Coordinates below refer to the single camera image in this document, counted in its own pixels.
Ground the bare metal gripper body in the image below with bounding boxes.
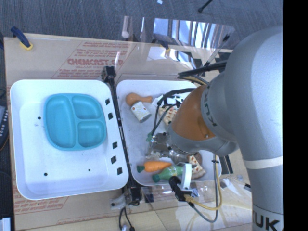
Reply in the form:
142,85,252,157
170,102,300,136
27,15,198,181
149,132,191,165

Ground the white plastic tray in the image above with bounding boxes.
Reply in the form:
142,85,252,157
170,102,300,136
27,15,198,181
9,79,129,201
115,79,222,187

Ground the orange toy carrot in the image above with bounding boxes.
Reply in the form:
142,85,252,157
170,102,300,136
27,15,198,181
136,160,173,173

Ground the toy pizza slice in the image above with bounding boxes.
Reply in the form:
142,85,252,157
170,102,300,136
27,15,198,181
187,154,206,180
157,104,180,126

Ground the green plastic bottle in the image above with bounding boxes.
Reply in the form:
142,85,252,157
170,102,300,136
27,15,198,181
152,165,185,183

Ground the white can with orange print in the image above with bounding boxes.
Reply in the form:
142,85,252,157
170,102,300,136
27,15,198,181
130,101,152,123

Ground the black and white carton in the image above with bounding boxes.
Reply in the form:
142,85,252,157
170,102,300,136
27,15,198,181
152,94,185,107

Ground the brown toy chicken drumstick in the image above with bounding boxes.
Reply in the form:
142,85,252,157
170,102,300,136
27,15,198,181
125,92,153,107

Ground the blue divided plate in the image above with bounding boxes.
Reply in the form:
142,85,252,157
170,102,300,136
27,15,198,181
43,93,108,152

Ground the brown cardboard board, red print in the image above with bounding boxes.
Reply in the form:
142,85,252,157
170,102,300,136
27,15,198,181
3,32,253,231

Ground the black cylinder on white bracket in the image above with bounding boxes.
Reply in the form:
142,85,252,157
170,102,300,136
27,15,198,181
168,163,193,202

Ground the black block with thin wires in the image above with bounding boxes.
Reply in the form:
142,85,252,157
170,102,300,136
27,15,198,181
123,186,143,205
102,65,117,83

